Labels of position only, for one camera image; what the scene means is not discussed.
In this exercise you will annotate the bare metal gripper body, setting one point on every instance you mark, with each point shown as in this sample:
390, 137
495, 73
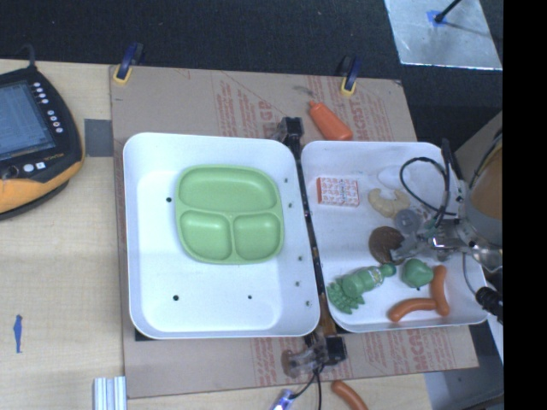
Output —
448, 244

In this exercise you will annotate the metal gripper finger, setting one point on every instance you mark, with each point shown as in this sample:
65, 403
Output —
404, 252

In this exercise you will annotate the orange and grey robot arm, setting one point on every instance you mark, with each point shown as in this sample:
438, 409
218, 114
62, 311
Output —
487, 186

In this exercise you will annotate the green pepper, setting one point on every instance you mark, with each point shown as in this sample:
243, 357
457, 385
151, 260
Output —
416, 273

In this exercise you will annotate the brown biscuit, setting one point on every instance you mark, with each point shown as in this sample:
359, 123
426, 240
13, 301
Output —
381, 241

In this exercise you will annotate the grey round can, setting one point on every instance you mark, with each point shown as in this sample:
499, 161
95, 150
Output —
406, 221

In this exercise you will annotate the orange sausage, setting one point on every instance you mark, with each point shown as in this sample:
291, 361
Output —
348, 393
410, 308
440, 291

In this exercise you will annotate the green bottle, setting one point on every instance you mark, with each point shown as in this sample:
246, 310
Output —
363, 281

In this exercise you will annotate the cream croissant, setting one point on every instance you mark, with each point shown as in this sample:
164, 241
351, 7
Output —
384, 205

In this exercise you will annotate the white plastic tray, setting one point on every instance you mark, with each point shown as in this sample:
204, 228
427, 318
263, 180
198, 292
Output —
213, 297
342, 237

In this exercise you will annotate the green grapes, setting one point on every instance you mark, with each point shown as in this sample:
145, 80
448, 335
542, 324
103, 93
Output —
342, 299

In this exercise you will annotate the orange and white carton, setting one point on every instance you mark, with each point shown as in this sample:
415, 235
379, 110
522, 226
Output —
337, 191

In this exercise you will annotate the thin black and white rod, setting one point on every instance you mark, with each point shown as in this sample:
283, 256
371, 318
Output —
308, 212

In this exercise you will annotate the orange bottle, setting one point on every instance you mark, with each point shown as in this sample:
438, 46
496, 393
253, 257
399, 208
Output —
331, 124

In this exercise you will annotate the green divided plate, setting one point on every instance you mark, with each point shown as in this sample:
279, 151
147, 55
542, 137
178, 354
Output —
226, 195

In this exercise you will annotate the brown cardboard board red print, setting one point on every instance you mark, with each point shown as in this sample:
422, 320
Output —
179, 101

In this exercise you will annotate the black cylinder on white bracket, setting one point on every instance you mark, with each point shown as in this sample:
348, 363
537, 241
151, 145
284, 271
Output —
489, 299

